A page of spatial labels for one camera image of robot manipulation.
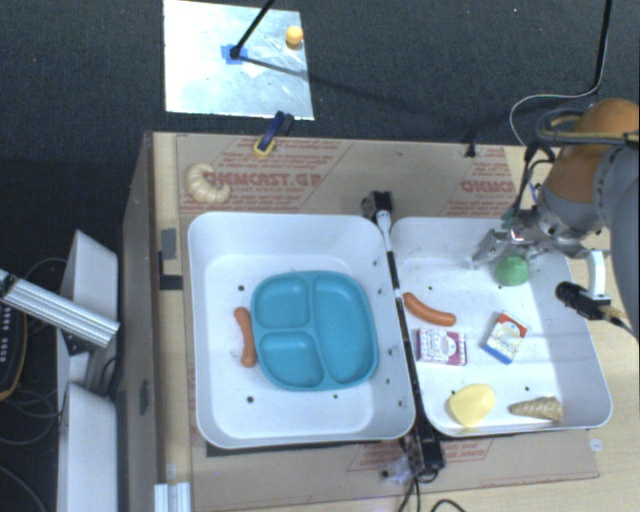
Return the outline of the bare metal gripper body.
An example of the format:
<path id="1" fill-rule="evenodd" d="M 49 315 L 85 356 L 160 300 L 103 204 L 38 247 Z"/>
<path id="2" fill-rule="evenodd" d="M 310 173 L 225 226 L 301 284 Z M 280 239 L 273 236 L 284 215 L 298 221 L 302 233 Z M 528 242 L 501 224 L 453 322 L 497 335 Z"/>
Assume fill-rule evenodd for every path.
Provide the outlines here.
<path id="1" fill-rule="evenodd" d="M 523 257 L 529 246 L 543 248 L 544 254 L 557 252 L 571 259 L 584 259 L 590 252 L 582 244 L 584 233 L 543 211 L 508 211 L 502 217 L 501 228 L 491 232 L 501 234 L 502 253 L 499 256 Z"/>

